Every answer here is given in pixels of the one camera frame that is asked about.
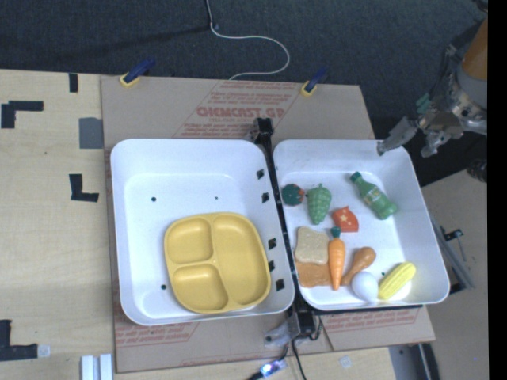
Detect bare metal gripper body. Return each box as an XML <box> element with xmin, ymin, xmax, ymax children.
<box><xmin>417</xmin><ymin>89</ymin><xmax>489</xmax><ymax>141</ymax></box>

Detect green bottle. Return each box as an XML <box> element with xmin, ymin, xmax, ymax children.
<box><xmin>349</xmin><ymin>171</ymin><xmax>398</xmax><ymax>221</ymax></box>

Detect white plastic tray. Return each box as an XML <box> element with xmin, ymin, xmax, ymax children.
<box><xmin>109</xmin><ymin>138</ymin><xmax>296</xmax><ymax>327</ymax></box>
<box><xmin>272</xmin><ymin>139</ymin><xmax>452</xmax><ymax>313</ymax></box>

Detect green grapes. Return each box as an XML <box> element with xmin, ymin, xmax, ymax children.
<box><xmin>307</xmin><ymin>183</ymin><xmax>334</xmax><ymax>226</ymax></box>

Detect green and orange round vegetable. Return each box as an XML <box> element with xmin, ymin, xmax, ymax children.
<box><xmin>280</xmin><ymin>183</ymin><xmax>307</xmax><ymax>207</ymax></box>

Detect brown chicken drumstick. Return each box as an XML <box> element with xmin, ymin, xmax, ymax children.
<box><xmin>340</xmin><ymin>246</ymin><xmax>377</xmax><ymax>287</ymax></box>

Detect orange carrot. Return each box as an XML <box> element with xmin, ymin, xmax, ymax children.
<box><xmin>327</xmin><ymin>226</ymin><xmax>347</xmax><ymax>291</ymax></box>

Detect beige bread slice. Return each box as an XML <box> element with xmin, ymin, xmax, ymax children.
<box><xmin>294</xmin><ymin>226</ymin><xmax>330</xmax><ymax>265</ymax></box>

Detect thin black rod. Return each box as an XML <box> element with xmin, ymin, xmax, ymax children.
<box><xmin>259</xmin><ymin>135</ymin><xmax>304</xmax><ymax>319</ymax></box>

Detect yellow corn cob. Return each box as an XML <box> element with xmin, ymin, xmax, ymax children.
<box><xmin>377</xmin><ymin>261</ymin><xmax>417</xmax><ymax>302</ymax></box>

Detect white egg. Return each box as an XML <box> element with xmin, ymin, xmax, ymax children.
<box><xmin>350</xmin><ymin>271</ymin><xmax>379</xmax><ymax>302</ymax></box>

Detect orange flat cheese slice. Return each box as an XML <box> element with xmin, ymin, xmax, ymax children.
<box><xmin>295</xmin><ymin>260</ymin><xmax>333</xmax><ymax>289</ymax></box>

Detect yellow divided plate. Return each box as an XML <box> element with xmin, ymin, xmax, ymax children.
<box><xmin>163</xmin><ymin>211</ymin><xmax>273</xmax><ymax>315</ymax></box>

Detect brown cardboard board red print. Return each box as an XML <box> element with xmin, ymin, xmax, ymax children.
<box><xmin>99</xmin><ymin>75</ymin><xmax>437</xmax><ymax>374</ymax></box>

